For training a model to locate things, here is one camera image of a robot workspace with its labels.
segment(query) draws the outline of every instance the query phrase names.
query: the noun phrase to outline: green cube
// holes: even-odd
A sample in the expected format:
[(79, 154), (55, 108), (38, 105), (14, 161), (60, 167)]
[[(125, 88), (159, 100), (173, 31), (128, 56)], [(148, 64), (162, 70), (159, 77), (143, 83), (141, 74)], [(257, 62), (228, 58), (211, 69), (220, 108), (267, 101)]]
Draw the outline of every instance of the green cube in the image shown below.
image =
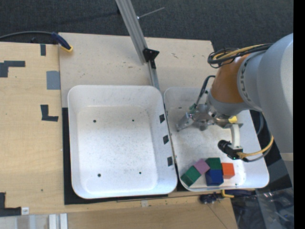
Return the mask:
[(220, 158), (208, 158), (205, 161), (211, 170), (222, 170), (223, 167), (221, 166)]
[(187, 186), (191, 186), (200, 176), (200, 172), (191, 166), (180, 178)]

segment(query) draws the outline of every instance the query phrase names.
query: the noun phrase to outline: orange cube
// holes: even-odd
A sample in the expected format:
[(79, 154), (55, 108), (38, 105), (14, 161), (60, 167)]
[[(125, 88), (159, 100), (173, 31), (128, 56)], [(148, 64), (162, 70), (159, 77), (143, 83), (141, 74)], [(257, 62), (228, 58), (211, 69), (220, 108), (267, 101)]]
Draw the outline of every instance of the orange cube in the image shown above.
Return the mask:
[(230, 179), (235, 176), (234, 166), (232, 163), (221, 163), (223, 167), (224, 179)]

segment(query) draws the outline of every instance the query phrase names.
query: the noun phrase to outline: white tray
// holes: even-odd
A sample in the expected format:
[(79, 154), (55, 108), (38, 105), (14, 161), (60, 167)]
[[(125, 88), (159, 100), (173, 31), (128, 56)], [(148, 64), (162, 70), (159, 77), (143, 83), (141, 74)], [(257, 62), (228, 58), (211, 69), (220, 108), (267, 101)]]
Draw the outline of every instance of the white tray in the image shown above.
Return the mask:
[(168, 194), (177, 185), (161, 93), (78, 85), (68, 94), (71, 180), (82, 198)]
[[(173, 87), (164, 93), (165, 108), (168, 113), (168, 125), (171, 132), (173, 150), (177, 162), (179, 177), (182, 176), (200, 158), (219, 157), (221, 162), (233, 163), (235, 176), (224, 179), (220, 186), (209, 187), (205, 176), (188, 187), (181, 181), (189, 191), (199, 192), (208, 190), (234, 189), (234, 188), (259, 188), (265, 187), (269, 182), (269, 172), (264, 159), (251, 163), (241, 160), (232, 160), (217, 146), (222, 139), (232, 141), (230, 129), (222, 129), (219, 126), (209, 126), (200, 131), (198, 127), (191, 125), (177, 132), (176, 124), (188, 111), (188, 108), (196, 101), (200, 88)], [(237, 115), (238, 123), (243, 123), (240, 128), (240, 144), (245, 153), (261, 150), (249, 111), (242, 111)]]

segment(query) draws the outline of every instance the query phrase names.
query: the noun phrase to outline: block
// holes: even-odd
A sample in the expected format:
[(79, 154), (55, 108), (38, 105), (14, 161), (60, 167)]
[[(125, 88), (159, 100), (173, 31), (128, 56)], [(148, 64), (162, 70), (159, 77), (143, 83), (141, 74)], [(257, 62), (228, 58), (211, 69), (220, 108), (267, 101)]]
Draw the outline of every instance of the block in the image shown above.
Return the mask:
[(199, 171), (194, 167), (191, 166), (181, 177), (180, 179), (187, 185), (191, 186), (199, 177), (201, 174)]
[(205, 172), (207, 172), (210, 169), (209, 165), (203, 159), (199, 159), (194, 164), (194, 167), (199, 171), (201, 175), (203, 175)]
[(209, 169), (205, 173), (205, 180), (207, 186), (219, 186), (224, 182), (223, 171)]
[(223, 169), (223, 167), (221, 166), (220, 158), (208, 158), (206, 159), (206, 163), (209, 165), (211, 170)]
[(224, 179), (230, 179), (235, 176), (234, 165), (232, 163), (221, 163), (223, 167)]

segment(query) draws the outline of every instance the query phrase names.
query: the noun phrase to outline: wooden table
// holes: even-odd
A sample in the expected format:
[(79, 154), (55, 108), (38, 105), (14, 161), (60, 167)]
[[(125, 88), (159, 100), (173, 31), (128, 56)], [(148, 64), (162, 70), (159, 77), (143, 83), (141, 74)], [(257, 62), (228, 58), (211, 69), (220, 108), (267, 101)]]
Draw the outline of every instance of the wooden table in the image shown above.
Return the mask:
[[(74, 47), (71, 54), (62, 51), (58, 45), (46, 45), (46, 55), (42, 56), (39, 44), (0, 43), (0, 63), (25, 61), (25, 67), (9, 67), (8, 77), (0, 78), (0, 192), (6, 192), (5, 206), (28, 207), (30, 214), (36, 215), (70, 213), (69, 224), (72, 221), (79, 224), (80, 214), (84, 222), (87, 218), (97, 224), (101, 218), (109, 219), (110, 223), (117, 216), (141, 214), (138, 220), (147, 223), (157, 219), (164, 225), (176, 225), (182, 220), (178, 214), (185, 213), (186, 221), (192, 215), (192, 223), (198, 225), (206, 221), (213, 225), (211, 228), (237, 228), (230, 200), (202, 205), (198, 194), (203, 192), (174, 191), (167, 198), (145, 203), (133, 200), (64, 205), (61, 108), (65, 107), (68, 89), (73, 84), (99, 83), (101, 77), (103, 84), (146, 85), (150, 82), (149, 77), (137, 77), (137, 71), (147, 75), (148, 69), (138, 65), (139, 59), (129, 37), (61, 35)], [(160, 51), (155, 61), (162, 93), (170, 86), (200, 87), (206, 74), (213, 72), (206, 62), (207, 55), (213, 51), (210, 41), (146, 40), (150, 48)], [(122, 53), (111, 55), (101, 51), (101, 46), (111, 47), (110, 42)], [(103, 65), (109, 67), (109, 74), (90, 76), (89, 72), (83, 71), (90, 67), (100, 73)], [(113, 74), (119, 68), (128, 73), (129, 77), (123, 78), (125, 81), (118, 81), (117, 75)], [(61, 90), (47, 89), (46, 75), (50, 71), (61, 72)], [(49, 115), (58, 116), (58, 121), (41, 119), (42, 104), (49, 106)], [(175, 218), (175, 222), (168, 221), (165, 215)]]

